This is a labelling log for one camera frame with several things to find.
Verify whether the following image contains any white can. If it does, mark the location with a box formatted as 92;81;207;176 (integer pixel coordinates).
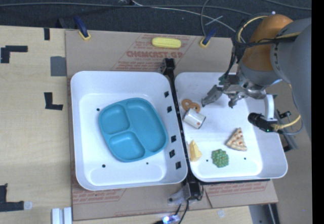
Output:
182;108;206;130

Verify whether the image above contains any yellow cheese wedge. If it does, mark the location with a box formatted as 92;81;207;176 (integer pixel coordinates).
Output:
188;139;203;162

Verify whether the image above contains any white plastic tray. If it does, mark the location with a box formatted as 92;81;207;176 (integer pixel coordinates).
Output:
174;71;289;183
70;70;188;191

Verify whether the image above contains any black block with thin wires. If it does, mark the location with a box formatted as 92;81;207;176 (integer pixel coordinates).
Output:
160;57;176;76
183;181;204;201

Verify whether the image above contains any blue divided plate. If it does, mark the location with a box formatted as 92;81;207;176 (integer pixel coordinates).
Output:
98;97;169;163

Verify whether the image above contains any yellow corn cob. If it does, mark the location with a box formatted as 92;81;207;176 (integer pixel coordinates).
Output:
151;37;182;49

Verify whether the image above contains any black cylinder on white bracket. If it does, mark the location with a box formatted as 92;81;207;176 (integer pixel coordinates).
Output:
247;94;278;133

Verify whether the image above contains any orange pretzel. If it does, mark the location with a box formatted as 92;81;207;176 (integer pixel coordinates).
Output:
181;98;201;112

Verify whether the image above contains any thin black rod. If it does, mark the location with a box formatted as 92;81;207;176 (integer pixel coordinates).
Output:
168;71;194;183

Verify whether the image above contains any brown cardboard board red print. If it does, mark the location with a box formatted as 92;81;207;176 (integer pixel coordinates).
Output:
64;29;278;221

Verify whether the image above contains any pizza slice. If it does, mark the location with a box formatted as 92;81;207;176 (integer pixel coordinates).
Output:
225;127;248;152

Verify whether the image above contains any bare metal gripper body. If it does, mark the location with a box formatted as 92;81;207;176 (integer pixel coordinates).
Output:
221;74;267;99

